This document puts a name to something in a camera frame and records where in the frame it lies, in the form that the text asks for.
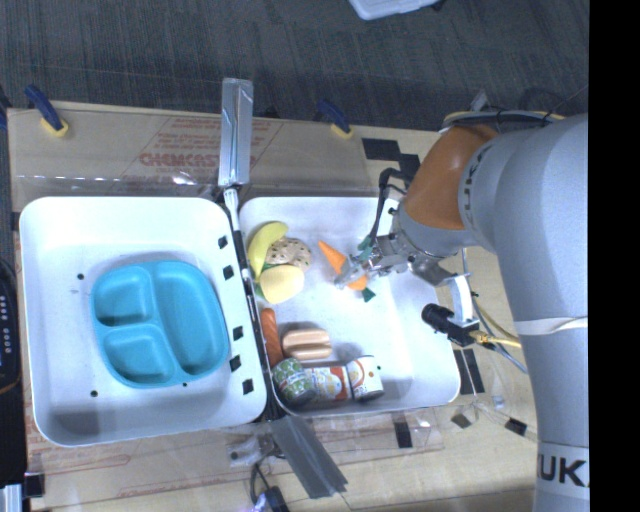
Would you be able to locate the tan bread bun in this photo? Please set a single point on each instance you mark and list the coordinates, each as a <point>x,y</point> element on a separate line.
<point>306,345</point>

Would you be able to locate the orange sausage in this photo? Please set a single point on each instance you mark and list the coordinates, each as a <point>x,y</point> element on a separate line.
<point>270,332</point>

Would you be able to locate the tan biscuit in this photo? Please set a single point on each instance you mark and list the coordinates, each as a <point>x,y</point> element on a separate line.
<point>295,252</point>

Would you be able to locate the orange carrot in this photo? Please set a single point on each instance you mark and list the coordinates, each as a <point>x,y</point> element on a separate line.
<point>334,256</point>

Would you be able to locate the white can with orange dots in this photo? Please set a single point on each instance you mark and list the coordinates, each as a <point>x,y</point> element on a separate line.
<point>365,379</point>

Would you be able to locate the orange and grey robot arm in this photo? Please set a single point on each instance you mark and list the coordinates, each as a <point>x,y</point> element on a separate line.
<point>530,210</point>

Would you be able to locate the brown cardboard board, red print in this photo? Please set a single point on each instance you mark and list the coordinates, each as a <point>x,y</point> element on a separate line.
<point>125,145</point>

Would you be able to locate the orange and white can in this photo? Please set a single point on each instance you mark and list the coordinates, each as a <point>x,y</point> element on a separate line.
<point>331,384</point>

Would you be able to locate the thin black and white rod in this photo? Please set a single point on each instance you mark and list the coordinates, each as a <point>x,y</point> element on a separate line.
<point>234,210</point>

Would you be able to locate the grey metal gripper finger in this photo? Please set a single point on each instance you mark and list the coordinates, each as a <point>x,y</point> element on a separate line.
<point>361,261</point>
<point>346,278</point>

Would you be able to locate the black cylinder on white bracket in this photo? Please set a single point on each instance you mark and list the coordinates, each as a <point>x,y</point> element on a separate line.
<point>450,322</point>

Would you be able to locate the green pea can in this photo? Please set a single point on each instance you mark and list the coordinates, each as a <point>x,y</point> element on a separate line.
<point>292,380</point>

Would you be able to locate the blue divided plate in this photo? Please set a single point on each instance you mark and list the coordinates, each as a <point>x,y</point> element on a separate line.
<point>165,325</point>

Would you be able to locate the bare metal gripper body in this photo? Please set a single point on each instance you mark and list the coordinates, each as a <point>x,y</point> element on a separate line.
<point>392,255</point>

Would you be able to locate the yellow banana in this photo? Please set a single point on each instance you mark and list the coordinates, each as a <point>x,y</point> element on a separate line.
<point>260,242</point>

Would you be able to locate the white plastic tray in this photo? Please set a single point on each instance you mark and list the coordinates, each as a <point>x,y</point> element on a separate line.
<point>60,300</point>
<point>400,350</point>

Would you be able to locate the yellow lemon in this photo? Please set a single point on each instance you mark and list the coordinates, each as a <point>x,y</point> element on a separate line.
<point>281,284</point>

